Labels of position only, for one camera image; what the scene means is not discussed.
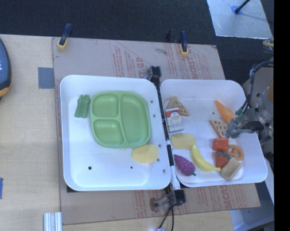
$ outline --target gray tape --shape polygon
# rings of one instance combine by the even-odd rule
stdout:
[[[38,86],[39,89],[53,89],[54,88],[54,72],[50,67],[38,68]]]

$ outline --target purple grapes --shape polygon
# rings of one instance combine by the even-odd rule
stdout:
[[[180,169],[180,171],[184,175],[186,176],[195,175],[194,174],[195,166],[192,162],[187,160],[185,157],[182,157],[177,154],[174,154],[174,160],[175,160],[176,166]]]

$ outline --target toy food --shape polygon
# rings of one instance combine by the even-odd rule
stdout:
[[[232,157],[230,161],[224,165],[224,167],[220,171],[220,174],[225,179],[232,180],[238,173],[238,171],[241,169],[241,167],[242,164],[238,162],[236,158]]]
[[[182,103],[179,102],[178,98],[176,96],[172,97],[169,100],[169,103],[167,105],[167,108],[174,108],[174,107],[179,107],[180,110],[180,115],[182,116],[189,116],[189,112],[187,109],[182,105]]]
[[[217,152],[226,152],[229,150],[229,139],[216,138],[212,142],[212,149]]]
[[[194,135],[190,133],[176,133],[172,135],[172,144],[178,149],[191,149],[196,144]]]
[[[229,151],[226,151],[226,153],[232,157],[235,157],[238,161],[241,161],[244,158],[242,148],[235,144],[230,144]]]
[[[220,115],[222,116],[222,118],[224,119],[224,121],[228,124],[230,122],[230,120],[236,119],[235,115],[232,114],[232,112],[230,110],[228,110],[224,105],[222,105],[218,100],[215,101],[215,105],[220,113]]]
[[[216,152],[215,153],[215,166],[222,168],[226,163],[230,161],[230,156],[225,152]]]
[[[180,171],[184,175],[186,175],[186,176],[190,176],[190,175],[196,176],[196,174],[194,173],[195,166],[194,166],[194,164],[192,162],[187,160],[185,157],[182,157],[182,156],[177,155],[177,154],[174,154],[174,160],[175,160],[176,166],[180,169]]]
[[[152,163],[158,159],[159,149],[154,144],[147,144],[132,151],[132,159],[138,163]]]
[[[213,127],[214,131],[220,138],[226,138],[224,131],[227,129],[227,124],[222,123],[216,120],[209,120],[211,126]]]
[[[203,170],[203,171],[212,171],[212,170],[221,171],[220,167],[215,167],[214,165],[212,165],[204,160],[204,158],[200,154],[200,152],[195,144],[191,148],[191,156],[192,156],[193,162],[201,170]]]
[[[168,132],[179,132],[183,130],[183,122],[178,107],[165,109],[165,119]]]
[[[86,118],[88,114],[88,107],[90,104],[89,95],[80,95],[77,100],[77,107],[74,117],[76,118]]]

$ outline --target toy carrot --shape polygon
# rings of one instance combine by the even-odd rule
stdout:
[[[236,119],[235,115],[232,114],[230,110],[228,110],[225,106],[223,106],[218,100],[215,101],[215,105],[221,114],[222,118],[225,120],[225,122],[228,124],[230,120],[233,118]]]

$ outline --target white tray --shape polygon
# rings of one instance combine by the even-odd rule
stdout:
[[[161,96],[164,107],[172,96],[187,108],[190,115],[182,116],[184,130],[176,133],[190,133],[196,138],[196,145],[203,158],[215,164],[212,140],[217,135],[209,120],[223,121],[214,103],[219,100],[235,113],[244,103],[245,94],[242,87],[231,80],[179,80],[168,79],[161,84]],[[242,133],[236,139],[229,139],[229,144],[239,145],[244,152],[242,168],[233,180],[226,180],[219,172],[205,172],[196,166],[196,176],[185,176],[176,169],[178,179],[188,187],[230,185],[262,182],[267,176],[264,155],[256,133]],[[172,145],[173,154],[181,155],[192,161],[190,150],[178,149]]]
[[[80,95],[104,91],[130,91],[148,106],[151,138],[159,148],[159,160],[140,164],[131,158],[132,148],[107,148],[95,141],[90,116],[75,118]],[[171,178],[168,153],[156,87],[146,79],[71,75],[60,84],[63,176],[76,191],[154,190],[166,187]]]

